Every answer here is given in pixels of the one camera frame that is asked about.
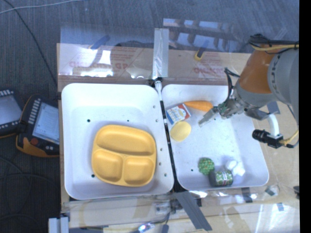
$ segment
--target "black connector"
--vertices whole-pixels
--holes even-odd
[[[265,130],[254,130],[252,136],[255,140],[267,143],[268,146],[275,149],[278,149],[279,147],[283,146],[279,142],[280,140],[283,139],[283,135],[280,135],[279,137],[272,137],[270,136],[270,133],[266,132]]]

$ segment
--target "white cable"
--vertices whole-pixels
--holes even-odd
[[[16,8],[12,8],[12,9],[9,9],[9,10],[1,11],[1,12],[0,12],[0,15],[1,15],[1,14],[4,14],[4,13],[7,13],[7,12],[9,12],[9,11],[12,11],[12,10],[31,9],[31,8],[41,8],[41,7],[54,6],[54,5],[60,5],[60,4],[64,4],[64,3],[77,2],[77,1],[86,1],[86,0],[69,0],[69,1],[57,2],[57,3],[51,3],[51,4],[16,7]]]

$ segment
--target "carrot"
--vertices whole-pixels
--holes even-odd
[[[184,104],[187,107],[193,108],[193,109],[197,109],[200,111],[205,111],[208,112],[211,108],[213,108],[213,105],[211,102],[209,101],[204,101],[204,100],[197,100],[197,101],[187,101],[184,102]]]

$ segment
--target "yellow dish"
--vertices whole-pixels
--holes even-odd
[[[106,125],[94,138],[92,169],[100,180],[123,186],[148,184],[156,168],[156,142],[146,131]]]

